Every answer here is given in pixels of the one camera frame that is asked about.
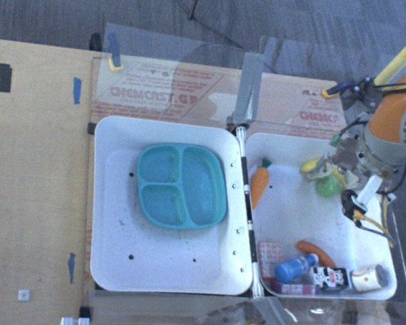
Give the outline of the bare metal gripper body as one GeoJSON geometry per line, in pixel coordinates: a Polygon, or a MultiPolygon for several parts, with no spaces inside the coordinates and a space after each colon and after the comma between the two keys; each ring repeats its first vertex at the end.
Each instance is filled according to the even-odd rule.
{"type": "Polygon", "coordinates": [[[390,180],[406,167],[402,145],[375,138],[346,138],[339,142],[333,162],[356,176],[377,175],[390,180]]]}

